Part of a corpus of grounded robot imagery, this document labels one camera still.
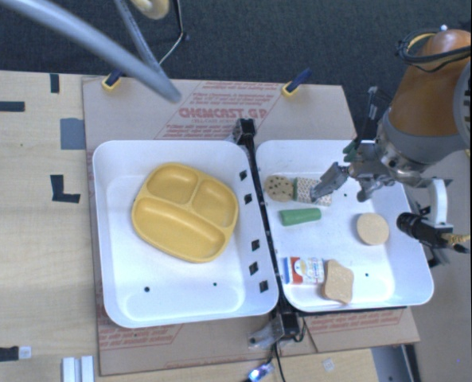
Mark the round tan biscuit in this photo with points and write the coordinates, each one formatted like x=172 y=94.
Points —
x=373 y=229

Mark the brown cardboard board red print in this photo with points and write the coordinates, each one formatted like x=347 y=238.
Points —
x=148 y=110

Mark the yellow divided plate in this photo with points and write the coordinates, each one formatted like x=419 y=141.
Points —
x=180 y=221

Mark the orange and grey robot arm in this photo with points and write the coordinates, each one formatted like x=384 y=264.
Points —
x=422 y=102

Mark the green cone-shaped toy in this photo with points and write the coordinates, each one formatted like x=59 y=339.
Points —
x=299 y=217

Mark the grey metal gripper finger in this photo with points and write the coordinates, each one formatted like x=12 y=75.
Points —
x=369 y=191
x=330 y=182

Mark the white red blue carton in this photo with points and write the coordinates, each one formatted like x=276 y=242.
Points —
x=303 y=271

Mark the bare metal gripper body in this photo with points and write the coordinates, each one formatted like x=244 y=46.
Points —
x=373 y=161

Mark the thin black rod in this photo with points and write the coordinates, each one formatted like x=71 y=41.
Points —
x=265 y=213

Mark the tan bread slice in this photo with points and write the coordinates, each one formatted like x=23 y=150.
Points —
x=338 y=281

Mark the black cylinder on white bracket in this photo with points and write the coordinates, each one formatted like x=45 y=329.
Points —
x=420 y=227

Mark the chocolate chip biscuit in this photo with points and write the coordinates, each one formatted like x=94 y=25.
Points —
x=277 y=188

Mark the white plastic tray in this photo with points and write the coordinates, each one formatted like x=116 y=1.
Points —
x=180 y=289
x=339 y=237

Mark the green patterned packet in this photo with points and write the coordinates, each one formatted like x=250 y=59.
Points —
x=302 y=189

